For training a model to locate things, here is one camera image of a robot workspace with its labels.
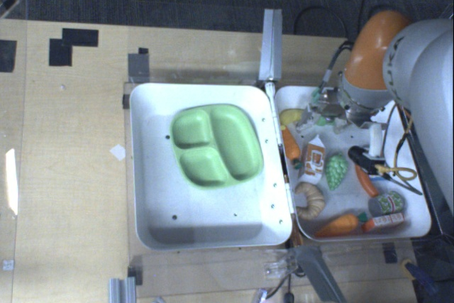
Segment orange and white packet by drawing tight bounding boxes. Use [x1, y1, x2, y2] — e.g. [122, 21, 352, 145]
[361, 211, 406, 233]

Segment small orange carrot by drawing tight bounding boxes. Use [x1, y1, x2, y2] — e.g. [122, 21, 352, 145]
[280, 125, 303, 168]

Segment orange sausage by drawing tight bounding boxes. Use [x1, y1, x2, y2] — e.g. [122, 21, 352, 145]
[355, 163, 380, 198]

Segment green and white can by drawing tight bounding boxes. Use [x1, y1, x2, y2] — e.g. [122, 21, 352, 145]
[367, 190, 406, 218]

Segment beige bread ring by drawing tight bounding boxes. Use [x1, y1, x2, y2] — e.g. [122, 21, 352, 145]
[294, 181, 327, 221]

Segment white and orange carton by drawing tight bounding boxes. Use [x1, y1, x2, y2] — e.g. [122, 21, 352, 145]
[298, 134, 327, 186]

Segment large orange carrot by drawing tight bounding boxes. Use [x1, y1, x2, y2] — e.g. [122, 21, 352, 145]
[314, 211, 370, 238]

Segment black cylinder on white bracket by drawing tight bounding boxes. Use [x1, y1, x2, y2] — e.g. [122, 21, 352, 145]
[347, 123, 388, 175]

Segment yellow banana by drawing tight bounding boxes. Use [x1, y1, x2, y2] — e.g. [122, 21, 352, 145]
[279, 108, 306, 126]

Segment white plastic tray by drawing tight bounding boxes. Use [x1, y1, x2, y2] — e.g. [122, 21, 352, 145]
[129, 82, 294, 252]
[274, 85, 433, 243]

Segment green divided plate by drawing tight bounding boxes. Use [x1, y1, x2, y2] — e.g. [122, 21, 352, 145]
[170, 104, 265, 189]

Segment green grapes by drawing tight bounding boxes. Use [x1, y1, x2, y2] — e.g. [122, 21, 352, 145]
[324, 152, 350, 192]

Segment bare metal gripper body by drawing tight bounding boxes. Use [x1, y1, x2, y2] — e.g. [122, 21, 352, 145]
[311, 86, 377, 128]

